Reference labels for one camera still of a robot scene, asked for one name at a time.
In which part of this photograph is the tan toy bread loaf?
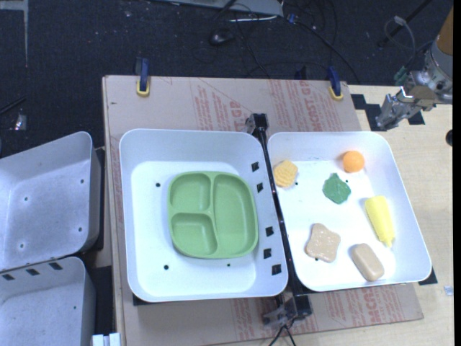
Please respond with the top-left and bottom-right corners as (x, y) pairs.
(350, 242), (385, 283)

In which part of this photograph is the brown cardboard board red print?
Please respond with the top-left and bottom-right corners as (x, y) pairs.
(102, 75), (425, 346)

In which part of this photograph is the thin black and white rod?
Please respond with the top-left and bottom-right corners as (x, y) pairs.
(256, 127), (301, 299)

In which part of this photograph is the orange ball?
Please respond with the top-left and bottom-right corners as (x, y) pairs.
(341, 150), (366, 174)

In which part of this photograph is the green divided plate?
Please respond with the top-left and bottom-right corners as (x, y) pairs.
(166, 170), (260, 260)

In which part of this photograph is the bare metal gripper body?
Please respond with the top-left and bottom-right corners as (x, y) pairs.
(403, 68), (454, 112)

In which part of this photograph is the white plastic tray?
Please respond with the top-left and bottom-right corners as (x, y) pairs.
(0, 130), (102, 272)
(267, 130), (433, 293)
(118, 128), (290, 303)
(0, 256), (97, 346)

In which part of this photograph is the black block with thin wires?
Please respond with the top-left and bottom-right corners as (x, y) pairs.
(246, 112), (270, 135)
(261, 293), (313, 326)

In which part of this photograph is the tan toy bread slice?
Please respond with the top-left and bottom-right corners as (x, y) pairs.
(305, 222), (342, 264)

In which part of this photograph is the yellow crinkle-cut toy chip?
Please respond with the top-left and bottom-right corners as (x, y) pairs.
(272, 159), (300, 189)

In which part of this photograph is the yellow toy corn cob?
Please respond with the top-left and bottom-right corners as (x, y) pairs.
(364, 195), (395, 249)

